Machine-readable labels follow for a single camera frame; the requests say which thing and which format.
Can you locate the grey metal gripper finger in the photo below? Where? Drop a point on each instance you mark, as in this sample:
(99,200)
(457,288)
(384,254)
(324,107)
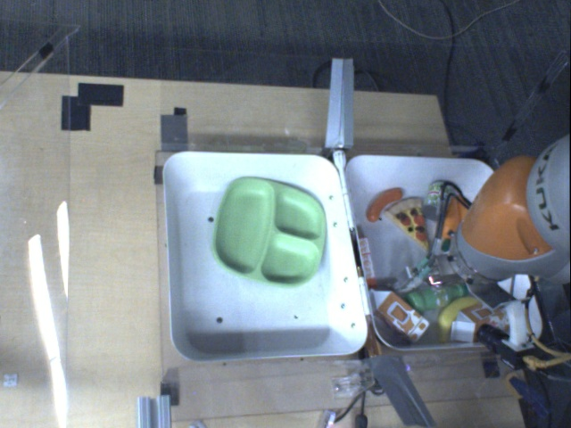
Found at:
(412,272)
(408,286)

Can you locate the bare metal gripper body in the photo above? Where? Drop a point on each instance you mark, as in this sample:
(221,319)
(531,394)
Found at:
(446,271)

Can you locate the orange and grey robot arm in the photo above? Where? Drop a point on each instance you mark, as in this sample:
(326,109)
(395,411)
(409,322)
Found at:
(504,221)

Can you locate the green bottle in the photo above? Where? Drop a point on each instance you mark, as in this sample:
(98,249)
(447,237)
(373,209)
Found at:
(430,298)

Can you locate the orange and white carton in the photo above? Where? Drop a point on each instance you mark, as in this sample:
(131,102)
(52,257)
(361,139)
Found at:
(401,317)

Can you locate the yellow banana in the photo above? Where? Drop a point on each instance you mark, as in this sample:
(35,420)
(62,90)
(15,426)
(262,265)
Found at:
(450,312)

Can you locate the red and white packet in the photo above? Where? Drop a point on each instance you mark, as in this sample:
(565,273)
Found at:
(366,261)

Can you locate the pizza slice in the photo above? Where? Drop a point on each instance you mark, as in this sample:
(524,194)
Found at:
(412,221)

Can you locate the orange carrot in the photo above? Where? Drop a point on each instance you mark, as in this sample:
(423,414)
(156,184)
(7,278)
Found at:
(456,219)

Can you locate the orange carton with white cap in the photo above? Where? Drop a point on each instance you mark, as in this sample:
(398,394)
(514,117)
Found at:
(482,317)

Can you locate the green can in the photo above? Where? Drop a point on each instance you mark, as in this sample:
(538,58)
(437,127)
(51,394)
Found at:
(433,196)

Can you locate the red sausage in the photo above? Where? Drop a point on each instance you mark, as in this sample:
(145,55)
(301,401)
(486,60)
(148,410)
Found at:
(379,203)

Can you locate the white plastic tray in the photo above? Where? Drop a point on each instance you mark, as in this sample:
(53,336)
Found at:
(196,283)
(379,172)

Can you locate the green divided plate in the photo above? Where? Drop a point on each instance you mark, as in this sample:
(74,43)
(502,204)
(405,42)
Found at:
(250,230)

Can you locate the black cylinder on white bracket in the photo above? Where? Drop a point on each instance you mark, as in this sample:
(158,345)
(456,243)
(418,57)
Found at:
(517,328)

